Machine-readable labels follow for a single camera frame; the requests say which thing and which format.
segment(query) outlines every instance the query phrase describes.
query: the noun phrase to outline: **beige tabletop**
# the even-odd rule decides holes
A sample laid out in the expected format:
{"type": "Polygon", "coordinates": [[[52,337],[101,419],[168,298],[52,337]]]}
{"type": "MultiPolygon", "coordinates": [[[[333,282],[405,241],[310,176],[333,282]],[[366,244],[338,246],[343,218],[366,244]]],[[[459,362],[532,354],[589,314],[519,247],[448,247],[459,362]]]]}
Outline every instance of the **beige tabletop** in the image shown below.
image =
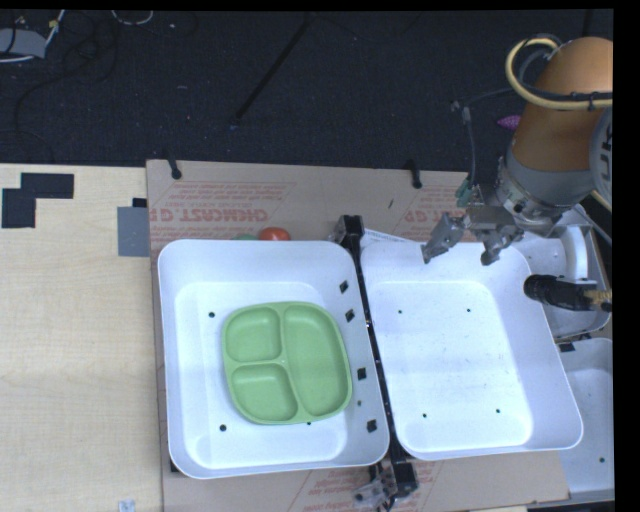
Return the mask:
{"type": "Polygon", "coordinates": [[[75,190],[0,229],[0,510],[162,510],[150,263],[116,230],[145,170],[3,165],[1,187],[22,172],[75,190]]]}

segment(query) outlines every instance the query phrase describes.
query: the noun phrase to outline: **green plate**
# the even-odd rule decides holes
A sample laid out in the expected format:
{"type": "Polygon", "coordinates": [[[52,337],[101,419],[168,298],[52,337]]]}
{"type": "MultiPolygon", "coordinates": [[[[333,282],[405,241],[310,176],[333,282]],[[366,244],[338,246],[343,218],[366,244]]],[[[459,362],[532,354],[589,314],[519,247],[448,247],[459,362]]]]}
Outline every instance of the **green plate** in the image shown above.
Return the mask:
{"type": "Polygon", "coordinates": [[[342,335],[316,304],[272,302],[234,311],[222,328],[222,353],[233,402],[255,423],[318,421],[351,399],[342,335]]]}

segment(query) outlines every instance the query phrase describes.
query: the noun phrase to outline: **dark floor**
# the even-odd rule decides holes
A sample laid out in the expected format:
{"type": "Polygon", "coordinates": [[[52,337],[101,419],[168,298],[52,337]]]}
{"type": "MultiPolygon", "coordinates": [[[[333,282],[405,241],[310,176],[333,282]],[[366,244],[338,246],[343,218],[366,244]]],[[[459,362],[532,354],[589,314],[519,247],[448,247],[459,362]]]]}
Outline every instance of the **dark floor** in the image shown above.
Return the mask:
{"type": "MultiPolygon", "coordinates": [[[[60,12],[2,9],[0,28],[46,37],[60,12]]],[[[173,155],[397,169],[411,159],[468,172],[452,101],[508,87],[508,51],[539,33],[613,39],[613,9],[65,10],[44,58],[0,50],[0,162],[143,166],[173,155]]],[[[510,141],[497,121],[523,105],[510,94],[472,109],[480,178],[510,141]]],[[[611,215],[585,205],[610,233],[611,215]]]]}

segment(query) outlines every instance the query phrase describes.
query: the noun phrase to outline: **black shape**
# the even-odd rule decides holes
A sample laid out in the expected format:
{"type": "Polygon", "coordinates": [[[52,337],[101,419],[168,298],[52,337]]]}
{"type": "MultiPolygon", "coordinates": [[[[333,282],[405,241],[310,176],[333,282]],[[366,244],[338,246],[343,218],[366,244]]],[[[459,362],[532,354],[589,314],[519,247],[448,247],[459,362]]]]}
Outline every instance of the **black shape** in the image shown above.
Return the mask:
{"type": "Polygon", "coordinates": [[[396,498],[404,498],[418,488],[418,480],[413,466],[409,462],[399,462],[393,465],[398,493],[396,498]]]}
{"type": "Polygon", "coordinates": [[[232,129],[240,126],[240,121],[242,120],[244,115],[247,113],[247,110],[249,110],[249,107],[251,107],[253,102],[260,95],[260,93],[267,86],[267,84],[271,81],[271,79],[276,74],[278,69],[280,69],[280,66],[282,66],[286,58],[289,56],[289,54],[291,53],[293,48],[296,46],[296,44],[298,44],[298,41],[300,41],[300,38],[302,38],[302,36],[304,35],[304,33],[307,31],[307,29],[309,28],[309,26],[314,20],[315,20],[315,13],[312,13],[312,12],[304,13],[304,19],[302,21],[302,24],[300,25],[300,28],[298,28],[298,30],[293,35],[293,37],[291,38],[287,46],[284,48],[284,50],[282,50],[282,53],[278,55],[278,58],[276,59],[276,61],[267,70],[266,74],[264,75],[262,80],[260,80],[256,88],[253,90],[253,92],[249,95],[249,97],[242,104],[242,106],[236,111],[235,115],[230,119],[229,125],[232,129]]]}
{"type": "Polygon", "coordinates": [[[35,228],[36,199],[72,199],[73,174],[22,173],[21,188],[2,190],[2,227],[35,228]]]}
{"type": "Polygon", "coordinates": [[[573,352],[576,347],[573,346],[573,343],[569,342],[569,343],[560,343],[558,345],[558,348],[560,348],[560,352],[573,352]]]}
{"type": "Polygon", "coordinates": [[[164,148],[164,154],[169,162],[169,167],[171,167],[171,177],[174,180],[179,180],[182,178],[182,171],[178,168],[178,163],[176,162],[176,157],[173,154],[173,149],[170,146],[164,148]]]}
{"type": "Polygon", "coordinates": [[[594,289],[594,284],[568,283],[552,275],[533,274],[524,282],[524,293],[530,299],[571,311],[593,309],[584,292],[594,289]]]}
{"type": "Polygon", "coordinates": [[[23,172],[20,187],[36,199],[73,199],[73,178],[73,174],[23,172]]]}
{"type": "Polygon", "coordinates": [[[19,188],[2,190],[2,227],[35,228],[36,200],[19,188]]]}

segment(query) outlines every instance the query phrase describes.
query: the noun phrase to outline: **red object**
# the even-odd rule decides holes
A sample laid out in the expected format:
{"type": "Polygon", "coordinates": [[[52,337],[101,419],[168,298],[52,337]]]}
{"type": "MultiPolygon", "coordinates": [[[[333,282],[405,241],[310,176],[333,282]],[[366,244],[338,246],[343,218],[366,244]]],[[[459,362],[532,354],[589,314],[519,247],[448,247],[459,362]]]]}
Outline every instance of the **red object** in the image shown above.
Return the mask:
{"type": "Polygon", "coordinates": [[[291,240],[291,235],[286,229],[268,227],[260,231],[259,240],[291,240]]]}

